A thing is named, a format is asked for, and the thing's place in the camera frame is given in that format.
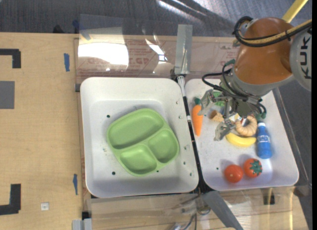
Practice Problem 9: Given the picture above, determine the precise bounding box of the brown waffle cone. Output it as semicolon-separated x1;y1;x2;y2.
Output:
210;110;225;123

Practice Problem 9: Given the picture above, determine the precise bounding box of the red tomato with green stem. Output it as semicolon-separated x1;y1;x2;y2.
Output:
243;158;264;178

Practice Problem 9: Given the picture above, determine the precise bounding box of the white plastic tray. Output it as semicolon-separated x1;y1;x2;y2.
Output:
79;76;200;198
184;78;300;192

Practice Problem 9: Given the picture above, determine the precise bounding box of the green divided plate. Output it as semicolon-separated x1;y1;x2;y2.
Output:
106;108;180;177

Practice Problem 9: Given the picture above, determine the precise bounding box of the small white printed carton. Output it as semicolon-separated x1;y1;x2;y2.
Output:
229;113;246;125

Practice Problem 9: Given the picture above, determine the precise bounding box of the tan croissant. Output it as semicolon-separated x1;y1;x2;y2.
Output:
235;115;259;137

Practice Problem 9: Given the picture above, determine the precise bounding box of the orange carrot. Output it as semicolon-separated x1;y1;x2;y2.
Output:
192;97;205;137

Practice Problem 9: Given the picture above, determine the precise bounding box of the green broccoli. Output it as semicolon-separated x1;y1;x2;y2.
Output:
213;91;226;108

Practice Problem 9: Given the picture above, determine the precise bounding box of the yellow banana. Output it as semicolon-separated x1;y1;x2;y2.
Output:
225;132;257;148

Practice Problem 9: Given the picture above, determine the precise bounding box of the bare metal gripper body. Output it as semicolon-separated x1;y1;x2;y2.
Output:
219;85;260;120

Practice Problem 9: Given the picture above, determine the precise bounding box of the blue bottle white cap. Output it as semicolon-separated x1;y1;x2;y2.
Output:
256;122;273;160

